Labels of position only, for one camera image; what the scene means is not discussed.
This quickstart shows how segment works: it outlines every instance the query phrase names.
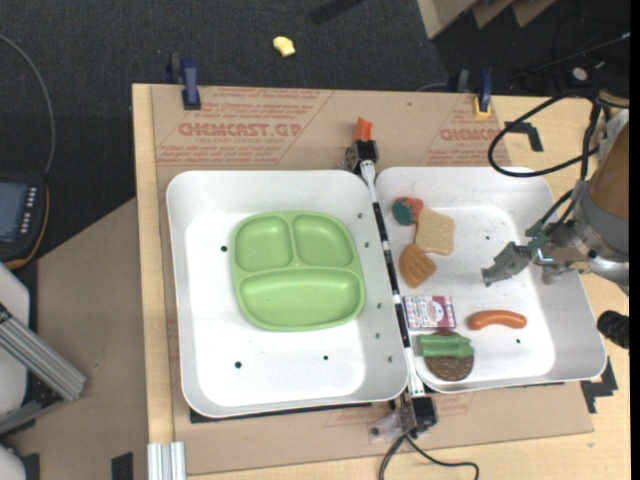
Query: device screen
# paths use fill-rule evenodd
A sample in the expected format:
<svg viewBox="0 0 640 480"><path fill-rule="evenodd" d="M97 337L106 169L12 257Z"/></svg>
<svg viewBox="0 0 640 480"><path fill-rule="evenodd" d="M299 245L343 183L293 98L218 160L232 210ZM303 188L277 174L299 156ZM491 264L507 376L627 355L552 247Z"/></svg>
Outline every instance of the device screen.
<svg viewBox="0 0 640 480"><path fill-rule="evenodd" d="M0 242L13 242L20 228L28 186L0 181Z"/></svg>

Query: black floor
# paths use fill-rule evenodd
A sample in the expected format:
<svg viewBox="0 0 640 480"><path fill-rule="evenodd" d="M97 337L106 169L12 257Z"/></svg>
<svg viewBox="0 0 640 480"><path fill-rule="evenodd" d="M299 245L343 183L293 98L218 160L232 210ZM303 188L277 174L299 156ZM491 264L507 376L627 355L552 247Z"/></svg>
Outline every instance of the black floor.
<svg viewBox="0 0 640 480"><path fill-rule="evenodd" d="M55 112L40 254L134 197L131 84L162 83L172 51L197 59L203 84L415 91L466 69L473 90L491 68L495 94L551 95L570 87L575 62L594 83L582 90L628 96L629 40L510 77L615 39L629 21L630 0L560 0L525 28L510 10L483 30L467 14L430 41L416 0L0 0L0 33L38 66ZM276 35L296 42L286 62ZM45 100L3 42L0 60L0 170L41 170Z"/></svg>

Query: black device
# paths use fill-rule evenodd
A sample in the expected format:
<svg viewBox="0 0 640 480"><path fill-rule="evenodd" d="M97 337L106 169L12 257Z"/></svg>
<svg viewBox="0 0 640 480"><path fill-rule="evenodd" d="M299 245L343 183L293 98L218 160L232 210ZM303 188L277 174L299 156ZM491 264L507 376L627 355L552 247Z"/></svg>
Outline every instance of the black device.
<svg viewBox="0 0 640 480"><path fill-rule="evenodd" d="M0 261L16 269L35 254L49 213L49 195L35 173L0 172Z"/></svg>

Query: green plate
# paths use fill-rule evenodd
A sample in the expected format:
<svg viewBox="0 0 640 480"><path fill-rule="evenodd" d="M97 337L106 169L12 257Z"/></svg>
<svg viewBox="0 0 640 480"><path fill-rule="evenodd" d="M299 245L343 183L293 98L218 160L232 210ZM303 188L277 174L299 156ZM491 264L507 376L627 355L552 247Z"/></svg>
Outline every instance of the green plate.
<svg viewBox="0 0 640 480"><path fill-rule="evenodd" d="M254 215L235 228L231 252L236 296L258 327L324 329L362 310L364 281L355 244L330 215Z"/></svg>

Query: red toy sausage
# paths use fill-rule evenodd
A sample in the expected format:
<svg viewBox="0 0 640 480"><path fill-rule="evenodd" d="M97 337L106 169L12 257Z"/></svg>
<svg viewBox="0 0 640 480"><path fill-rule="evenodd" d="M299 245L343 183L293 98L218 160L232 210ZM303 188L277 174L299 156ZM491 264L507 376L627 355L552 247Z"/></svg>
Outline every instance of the red toy sausage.
<svg viewBox="0 0 640 480"><path fill-rule="evenodd" d="M506 309L490 309L474 313L469 317L467 323L469 324L469 328L473 330L482 329L487 325L493 324L522 329L527 325L527 318L519 313L507 311Z"/></svg>

